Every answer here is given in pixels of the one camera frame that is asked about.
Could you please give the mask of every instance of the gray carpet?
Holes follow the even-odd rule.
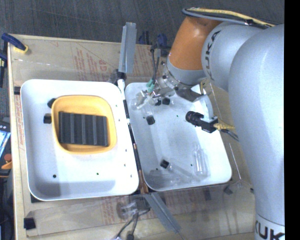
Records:
[[[205,7],[284,23],[285,0],[0,0],[2,33],[120,42],[122,26],[134,22],[137,37],[164,33],[168,45],[181,25],[182,8]],[[9,116],[8,81],[0,88],[0,120]]]

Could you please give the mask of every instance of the yellow oval frame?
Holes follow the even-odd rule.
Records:
[[[59,142],[59,112],[105,116],[107,118],[108,146],[80,145]],[[114,115],[109,103],[90,95],[67,95],[58,97],[51,107],[53,135],[58,146],[73,155],[88,155],[111,150],[117,143]]]

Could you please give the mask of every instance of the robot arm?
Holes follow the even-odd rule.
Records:
[[[153,91],[185,97],[203,78],[229,94],[254,188],[255,239],[284,240],[284,25],[187,16]]]

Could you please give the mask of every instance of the table surface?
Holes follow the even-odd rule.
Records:
[[[8,82],[15,239],[113,239],[127,221],[116,212],[118,204],[129,204],[129,196],[32,202],[27,180],[26,149],[21,98],[15,93],[30,79],[106,81],[118,68],[120,43],[14,35],[29,47],[22,54],[8,46]],[[133,75],[129,82],[148,82],[152,61],[148,45],[136,45]],[[211,84],[216,115],[232,122],[227,95]],[[140,217],[136,239],[253,239],[254,196],[240,145],[223,136],[232,167],[224,185],[162,193],[166,205],[181,226],[179,233],[167,232],[153,211]],[[24,229],[24,218],[34,218],[36,228]]]

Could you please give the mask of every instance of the white tray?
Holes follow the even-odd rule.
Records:
[[[203,103],[190,102],[176,95],[170,105],[154,106],[155,123],[148,125],[141,110],[134,108],[134,99],[146,83],[131,83],[126,87],[130,122],[138,149],[141,168],[146,184],[155,191],[186,189],[222,184],[230,180],[232,169],[220,133],[205,132],[185,119],[188,111],[204,113]],[[207,175],[190,182],[176,177],[175,173],[160,166],[164,158],[195,175],[194,145],[200,145],[204,153]]]
[[[113,113],[117,143],[96,154],[69,154],[55,142],[47,102],[66,95],[105,99]],[[42,201],[129,195],[139,184],[132,141],[120,90],[107,82],[39,80],[21,87],[28,186]]]

